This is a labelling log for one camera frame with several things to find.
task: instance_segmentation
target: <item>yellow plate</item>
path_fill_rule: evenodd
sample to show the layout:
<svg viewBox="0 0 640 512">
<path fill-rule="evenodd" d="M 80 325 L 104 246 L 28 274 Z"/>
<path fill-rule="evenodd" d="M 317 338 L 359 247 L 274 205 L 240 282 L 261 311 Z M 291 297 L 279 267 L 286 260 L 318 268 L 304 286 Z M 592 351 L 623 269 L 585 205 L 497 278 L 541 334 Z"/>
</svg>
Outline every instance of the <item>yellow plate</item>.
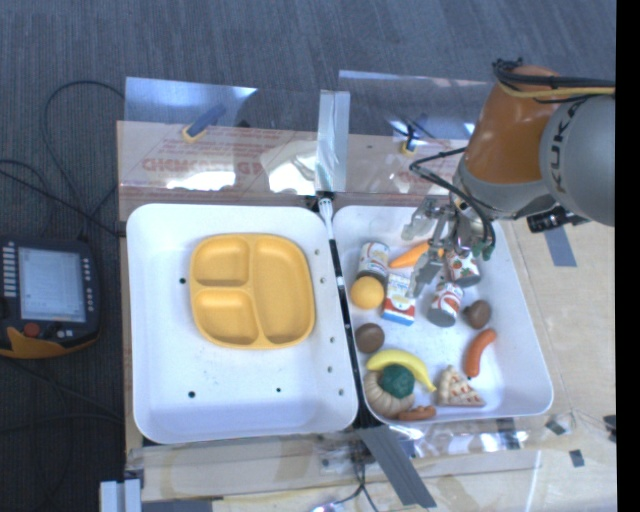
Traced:
<svg viewBox="0 0 640 512">
<path fill-rule="evenodd" d="M 191 255 L 190 292 L 198 329 L 225 347 L 290 347 L 315 323 L 307 259 L 276 235 L 226 234 L 200 242 Z"/>
</svg>

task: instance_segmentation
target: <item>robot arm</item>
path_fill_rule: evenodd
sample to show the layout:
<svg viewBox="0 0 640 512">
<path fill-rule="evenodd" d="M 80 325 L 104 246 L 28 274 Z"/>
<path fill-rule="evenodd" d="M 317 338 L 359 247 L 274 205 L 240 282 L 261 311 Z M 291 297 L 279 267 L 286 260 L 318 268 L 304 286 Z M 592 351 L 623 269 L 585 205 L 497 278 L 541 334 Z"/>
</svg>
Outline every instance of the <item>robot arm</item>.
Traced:
<svg viewBox="0 0 640 512">
<path fill-rule="evenodd" d="M 426 219 L 439 230 L 416 265 L 414 295 L 440 268 L 440 249 L 488 260 L 495 220 L 526 217 L 532 232 L 587 221 L 614 226 L 615 83 L 561 77 L 520 61 L 499 60 L 494 73 L 497 83 L 452 183 L 423 167 L 429 158 L 410 166 L 450 192 L 448 204 L 425 199 L 403 231 L 411 239 Z"/>
</svg>

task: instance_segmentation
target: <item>white tray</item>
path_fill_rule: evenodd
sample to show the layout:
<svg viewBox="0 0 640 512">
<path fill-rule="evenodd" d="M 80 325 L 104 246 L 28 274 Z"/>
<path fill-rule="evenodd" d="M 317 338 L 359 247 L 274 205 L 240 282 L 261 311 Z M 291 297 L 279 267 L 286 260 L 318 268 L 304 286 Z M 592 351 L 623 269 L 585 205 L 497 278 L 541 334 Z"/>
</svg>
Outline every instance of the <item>white tray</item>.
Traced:
<svg viewBox="0 0 640 512">
<path fill-rule="evenodd" d="M 296 242 L 309 263 L 316 322 L 301 343 L 240 350 L 207 341 L 192 317 L 191 252 L 222 233 Z M 127 223 L 133 412 L 162 444 L 348 427 L 358 407 L 327 232 L 296 207 L 150 204 Z"/>
<path fill-rule="evenodd" d="M 415 208 L 375 206 L 347 206 L 338 210 L 333 225 L 347 289 L 355 280 L 360 248 L 365 242 L 387 244 L 391 248 L 390 259 L 417 243 L 417 240 L 402 240 L 400 236 L 402 227 L 411 221 L 414 211 Z M 471 381 L 487 405 L 481 408 L 439 407 L 436 393 L 427 393 L 423 386 L 417 384 L 415 404 L 431 404 L 437 409 L 436 416 L 428 422 L 530 416 L 542 414 L 551 406 L 551 378 L 504 233 L 497 224 L 495 231 L 496 249 L 488 262 L 479 261 L 482 279 L 477 285 L 465 288 L 461 304 L 462 309 L 482 298 L 493 308 L 487 326 L 493 327 L 498 336 L 482 355 L 480 375 Z M 397 272 L 410 275 L 410 269 Z M 426 319 L 425 313 L 437 281 L 438 276 L 425 285 L 416 300 L 416 320 L 411 326 L 383 319 L 379 310 L 367 311 L 349 303 L 354 332 L 364 323 L 378 323 L 385 332 L 383 348 L 400 348 L 420 357 L 436 386 L 441 372 L 449 364 L 464 375 L 463 354 L 478 332 L 464 322 L 462 315 L 454 326 L 447 328 L 437 327 Z M 359 353 L 362 377 L 367 372 L 365 364 L 368 357 Z"/>
</svg>

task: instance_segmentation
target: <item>display screen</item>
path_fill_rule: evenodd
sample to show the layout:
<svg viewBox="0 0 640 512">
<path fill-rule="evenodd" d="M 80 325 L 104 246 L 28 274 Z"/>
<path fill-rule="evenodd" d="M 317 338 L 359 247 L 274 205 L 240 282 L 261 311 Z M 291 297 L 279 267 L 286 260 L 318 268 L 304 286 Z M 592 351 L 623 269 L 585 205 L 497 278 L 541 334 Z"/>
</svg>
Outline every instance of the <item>display screen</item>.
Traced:
<svg viewBox="0 0 640 512">
<path fill-rule="evenodd" d="M 18 261 L 23 320 L 85 322 L 79 254 L 20 247 Z"/>
</svg>

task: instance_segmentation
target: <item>pizza slice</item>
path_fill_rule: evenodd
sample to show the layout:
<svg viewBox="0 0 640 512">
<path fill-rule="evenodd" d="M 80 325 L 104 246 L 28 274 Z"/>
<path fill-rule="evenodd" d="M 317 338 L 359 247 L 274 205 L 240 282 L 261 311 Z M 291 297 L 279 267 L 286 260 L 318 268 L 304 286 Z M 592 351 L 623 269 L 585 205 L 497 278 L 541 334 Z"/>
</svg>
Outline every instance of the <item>pizza slice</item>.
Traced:
<svg viewBox="0 0 640 512">
<path fill-rule="evenodd" d="M 461 407 L 482 407 L 486 405 L 480 394 L 473 389 L 467 379 L 449 365 L 440 377 L 438 403 Z"/>
</svg>

